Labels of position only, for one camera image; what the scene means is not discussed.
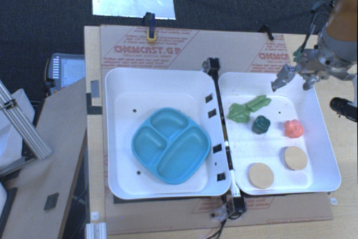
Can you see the orange toy pepper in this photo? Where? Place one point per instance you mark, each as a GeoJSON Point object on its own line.
{"type": "Point", "coordinates": [293, 129]}

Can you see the black cylinder on white bracket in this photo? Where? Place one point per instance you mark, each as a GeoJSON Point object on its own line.
{"type": "Point", "coordinates": [341, 107]}

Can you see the light green toy broccoli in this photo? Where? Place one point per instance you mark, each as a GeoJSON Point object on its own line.
{"type": "Point", "coordinates": [239, 113]}

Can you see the thin black and white rod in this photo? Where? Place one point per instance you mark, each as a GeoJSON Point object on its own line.
{"type": "Point", "coordinates": [222, 117]}

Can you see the blue divided plate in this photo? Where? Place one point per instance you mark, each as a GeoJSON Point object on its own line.
{"type": "Point", "coordinates": [170, 145]}

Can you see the tan round biscuit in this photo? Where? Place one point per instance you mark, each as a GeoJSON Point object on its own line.
{"type": "Point", "coordinates": [261, 175]}
{"type": "Point", "coordinates": [295, 158]}

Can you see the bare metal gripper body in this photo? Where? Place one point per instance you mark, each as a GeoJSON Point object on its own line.
{"type": "Point", "coordinates": [313, 63]}

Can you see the dark green toy pepper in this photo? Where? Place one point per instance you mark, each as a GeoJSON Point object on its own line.
{"type": "Point", "coordinates": [260, 124]}

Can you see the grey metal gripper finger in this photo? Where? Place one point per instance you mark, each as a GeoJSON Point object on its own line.
{"type": "Point", "coordinates": [283, 77]}
{"type": "Point", "coordinates": [310, 82]}

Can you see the brown cardboard board red print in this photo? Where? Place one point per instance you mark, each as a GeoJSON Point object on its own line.
{"type": "Point", "coordinates": [179, 44]}

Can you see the white plastic tray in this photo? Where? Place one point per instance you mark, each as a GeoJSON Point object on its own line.
{"type": "Point", "coordinates": [123, 131]}
{"type": "Point", "coordinates": [319, 165]}

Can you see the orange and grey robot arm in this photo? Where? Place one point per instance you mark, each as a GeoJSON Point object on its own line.
{"type": "Point", "coordinates": [343, 19]}

